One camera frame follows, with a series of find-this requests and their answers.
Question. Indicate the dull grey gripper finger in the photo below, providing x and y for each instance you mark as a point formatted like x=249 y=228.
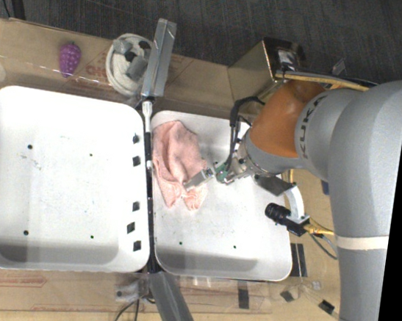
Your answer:
x=201 y=177

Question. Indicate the black cylinder on white bracket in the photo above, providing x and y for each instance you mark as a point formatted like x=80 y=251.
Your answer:
x=278 y=213

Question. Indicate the purple grapes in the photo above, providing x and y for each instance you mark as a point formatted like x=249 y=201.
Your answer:
x=69 y=58

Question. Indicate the pink cloth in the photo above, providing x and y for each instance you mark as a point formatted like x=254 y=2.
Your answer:
x=173 y=156

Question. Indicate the white plastic tray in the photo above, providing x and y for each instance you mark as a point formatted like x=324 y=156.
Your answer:
x=63 y=192
x=225 y=226

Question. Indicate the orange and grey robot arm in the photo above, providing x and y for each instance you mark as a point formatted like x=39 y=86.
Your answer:
x=366 y=149

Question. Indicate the shiny brown box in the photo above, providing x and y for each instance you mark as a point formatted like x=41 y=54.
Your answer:
x=252 y=72

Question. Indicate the white coiled roll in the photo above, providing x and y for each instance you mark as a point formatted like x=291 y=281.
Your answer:
x=115 y=73

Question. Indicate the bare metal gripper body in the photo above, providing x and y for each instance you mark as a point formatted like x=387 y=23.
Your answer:
x=238 y=166

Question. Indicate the brown cardboard board red print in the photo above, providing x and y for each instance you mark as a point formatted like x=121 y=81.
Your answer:
x=33 y=58

